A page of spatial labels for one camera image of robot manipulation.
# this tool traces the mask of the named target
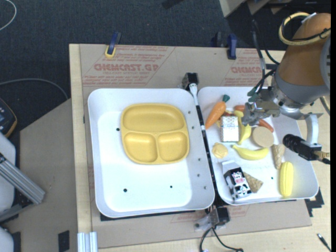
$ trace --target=banana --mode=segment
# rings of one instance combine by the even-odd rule
[[[241,148],[239,146],[233,145],[232,148],[236,150],[240,157],[249,161],[256,161],[265,158],[269,152],[268,148],[262,148],[257,150],[251,150],[246,148]]]
[[[242,124],[242,117],[244,114],[241,111],[235,110],[234,115],[238,117],[238,124],[240,128],[240,135],[239,135],[239,141],[237,142],[238,145],[241,145],[243,141],[248,139],[251,136],[252,128],[250,125],[244,126]]]

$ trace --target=carrot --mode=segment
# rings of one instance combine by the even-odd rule
[[[259,126],[263,126],[266,127],[268,130],[270,130],[271,132],[274,132],[274,128],[271,126],[271,124],[269,124],[267,121],[260,119],[259,120]]]
[[[244,112],[245,109],[245,105],[244,104],[239,104],[237,106],[234,107],[234,110],[238,110],[240,112]]]
[[[205,129],[209,129],[216,121],[224,114],[226,110],[226,102],[230,99],[229,96],[224,95],[223,100],[218,102],[212,108],[206,122],[205,122]]]

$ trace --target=yellow cable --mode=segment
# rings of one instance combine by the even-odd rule
[[[316,36],[316,37],[308,39],[308,40],[302,40],[302,41],[291,41],[291,40],[288,40],[288,39],[284,38],[282,28],[285,27],[287,25],[287,23],[289,23],[293,18],[308,17],[308,16],[310,16],[310,14],[305,13],[305,12],[298,12],[298,13],[294,13],[294,14],[290,15],[289,17],[287,17],[283,21],[283,24],[281,24],[280,27],[279,27],[279,33],[278,34],[279,34],[280,40],[283,43],[285,43],[286,45],[292,45],[292,46],[303,46],[303,45],[311,44],[311,43],[314,43],[314,42],[317,42],[317,41],[321,40],[321,38],[319,36]],[[328,30],[328,31],[323,33],[323,36],[326,38],[330,35],[330,33],[331,33],[331,30]]]

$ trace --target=white tray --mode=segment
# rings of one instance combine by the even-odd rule
[[[122,145],[122,111],[136,103],[168,103],[186,119],[190,150],[172,164],[132,162]],[[96,204],[108,217],[206,209],[211,173],[192,95],[183,89],[97,89],[88,98]]]
[[[245,104],[248,100],[247,92],[249,87],[205,87],[198,93],[198,101],[203,114],[203,119],[206,120],[214,103],[221,101],[224,94],[230,96],[227,101],[227,110],[233,111],[233,107],[239,104]],[[290,133],[293,135],[301,136],[297,122],[294,119],[280,115],[277,118],[266,118],[274,128],[275,144],[282,142],[282,138]],[[206,131],[209,149],[216,142],[221,142],[219,128],[213,125]],[[274,166],[272,158],[272,151],[268,153],[266,158],[259,161],[247,161],[241,159],[238,153],[231,148],[233,142],[224,143],[228,148],[228,156],[222,160],[217,159],[211,153],[212,164],[215,173],[216,184],[220,197],[228,204],[241,205],[260,202],[273,202],[283,200],[294,200],[300,198],[314,197],[318,192],[318,182],[313,170],[312,164],[309,161],[301,158],[298,154],[286,149],[283,161],[290,161],[294,165],[294,183],[293,191],[290,197],[284,198],[279,192],[279,173]],[[254,144],[250,139],[245,140],[242,147],[249,149],[260,148]],[[257,193],[233,200],[229,188],[223,177],[222,161],[234,160],[244,172],[252,175],[253,177],[263,181],[261,189]]]

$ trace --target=white cable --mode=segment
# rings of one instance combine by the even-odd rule
[[[15,6],[15,4],[14,4],[12,1],[10,1],[10,0],[4,0],[4,1],[7,1],[7,2],[11,3],[12,6],[14,6],[14,10],[15,10],[15,12],[14,12],[14,15],[13,15],[12,19],[11,19],[5,26],[1,27],[1,28],[0,28],[0,31],[3,30],[3,29],[5,29],[9,24],[12,23],[12,21],[13,21],[13,20],[15,19],[15,17],[16,17],[16,11],[17,11],[17,10],[16,10],[16,6]]]

